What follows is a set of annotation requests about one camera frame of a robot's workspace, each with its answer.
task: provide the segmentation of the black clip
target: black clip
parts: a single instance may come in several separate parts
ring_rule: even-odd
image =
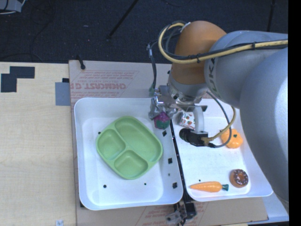
[[[84,62],[83,60],[81,59],[80,55],[76,55],[76,60],[79,60],[79,63],[80,63],[80,68],[82,70],[84,70],[86,68],[86,66],[84,65]]]

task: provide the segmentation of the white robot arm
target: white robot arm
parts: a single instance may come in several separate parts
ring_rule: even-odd
[[[177,26],[181,34],[172,54],[162,41]],[[154,92],[149,117],[156,121],[164,113],[171,119],[208,90],[238,108],[252,153],[288,212],[288,35],[226,34],[206,21],[177,21],[162,30],[158,46],[173,64],[167,86]]]

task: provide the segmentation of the wooden surface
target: wooden surface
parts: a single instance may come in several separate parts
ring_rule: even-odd
[[[67,64],[34,66],[34,79],[17,79],[17,92],[0,93],[0,225],[76,225],[70,106],[55,105],[55,83]]]

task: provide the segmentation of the dark background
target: dark background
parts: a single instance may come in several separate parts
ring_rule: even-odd
[[[0,10],[0,61],[68,63],[80,54],[149,63],[147,44],[176,20],[209,21],[227,33],[288,33],[288,0],[138,0],[113,31],[134,1],[27,0],[21,13]],[[157,63],[170,63],[157,47],[153,53]]]

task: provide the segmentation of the toy donut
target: toy donut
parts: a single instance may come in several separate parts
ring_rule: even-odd
[[[242,169],[235,169],[230,174],[230,182],[235,187],[244,187],[249,182],[247,173]]]

